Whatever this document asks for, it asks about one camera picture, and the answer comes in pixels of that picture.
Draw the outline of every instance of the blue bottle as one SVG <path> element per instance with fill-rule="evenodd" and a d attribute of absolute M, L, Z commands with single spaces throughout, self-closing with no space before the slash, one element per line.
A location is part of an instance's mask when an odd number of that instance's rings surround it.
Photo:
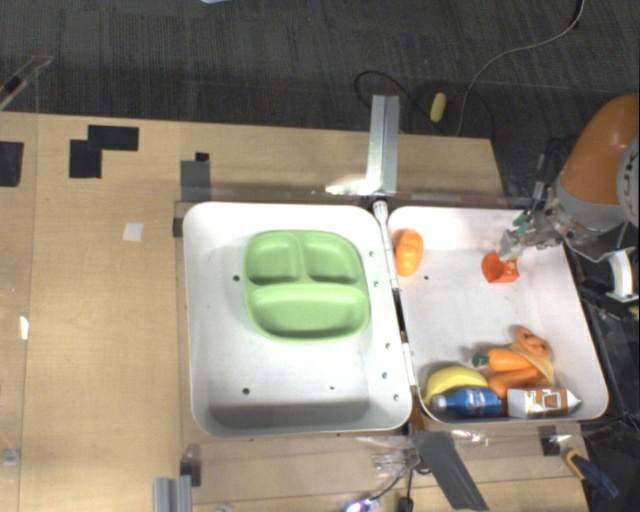
<path fill-rule="evenodd" d="M 489 388 L 465 388 L 448 396 L 434 395 L 431 410 L 464 418 L 490 418 L 502 414 L 502 401 Z"/>

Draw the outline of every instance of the green plate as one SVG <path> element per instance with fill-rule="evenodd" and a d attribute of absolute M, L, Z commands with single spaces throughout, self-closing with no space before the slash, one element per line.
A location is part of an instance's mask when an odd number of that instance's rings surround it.
<path fill-rule="evenodd" d="M 329 341 L 369 323 L 362 262 L 334 233 L 260 233 L 245 250 L 244 275 L 249 318 L 270 339 Z"/>

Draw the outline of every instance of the banana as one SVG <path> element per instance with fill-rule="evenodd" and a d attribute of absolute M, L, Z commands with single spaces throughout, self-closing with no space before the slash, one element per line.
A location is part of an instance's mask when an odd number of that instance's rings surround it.
<path fill-rule="evenodd" d="M 428 406 L 433 395 L 445 393 L 453 388 L 488 387 L 487 379 L 471 368 L 450 366 L 432 374 L 425 385 L 424 403 Z"/>

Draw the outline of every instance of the orange carrot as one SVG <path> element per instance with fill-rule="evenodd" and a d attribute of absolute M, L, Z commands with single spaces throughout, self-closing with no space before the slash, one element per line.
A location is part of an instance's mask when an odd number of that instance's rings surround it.
<path fill-rule="evenodd" d="M 523 355 L 506 348 L 493 348 L 485 356 L 473 356 L 474 366 L 488 365 L 495 372 L 509 372 L 531 368 L 533 365 Z"/>
<path fill-rule="evenodd" d="M 507 390 L 522 388 L 536 381 L 539 371 L 535 367 L 496 373 L 489 378 L 489 387 L 500 400 L 507 398 Z"/>
<path fill-rule="evenodd" d="M 420 233 L 413 230 L 402 233 L 395 254 L 398 274 L 402 277 L 413 275 L 420 267 L 423 254 L 424 244 Z"/>
<path fill-rule="evenodd" d="M 516 342 L 532 356 L 549 357 L 551 355 L 551 346 L 526 327 L 516 329 Z"/>

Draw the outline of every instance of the wooden table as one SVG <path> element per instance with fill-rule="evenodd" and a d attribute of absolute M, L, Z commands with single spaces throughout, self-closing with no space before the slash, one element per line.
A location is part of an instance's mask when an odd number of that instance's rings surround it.
<path fill-rule="evenodd" d="M 89 124 L 136 126 L 139 149 L 104 151 L 102 179 L 70 179 L 69 141 L 86 139 Z M 25 143 L 20 186 L 0 189 L 0 240 L 28 255 L 10 260 L 17 298 L 0 302 L 0 411 L 15 412 L 0 417 L 2 449 L 22 450 L 20 466 L 0 468 L 0 508 L 152 510 L 153 480 L 177 476 L 187 439 L 172 234 L 180 161 L 209 153 L 214 186 L 323 190 L 364 172 L 368 134 L 2 113 L 0 140 Z M 401 135 L 398 183 L 502 191 L 489 142 L 474 139 Z M 143 223 L 139 242 L 123 240 L 128 223 Z M 20 315 L 31 326 L 22 345 Z M 584 447 L 577 425 L 562 429 Z M 342 510 L 388 481 L 372 470 L 371 457 L 389 452 L 375 440 L 201 441 L 211 481 L 194 489 L 199 512 L 222 501 L 236 511 Z M 457 447 L 492 510 L 586 510 L 581 484 L 559 457 L 542 456 L 535 436 Z M 432 476 L 415 478 L 412 494 L 416 512 L 449 510 Z"/>

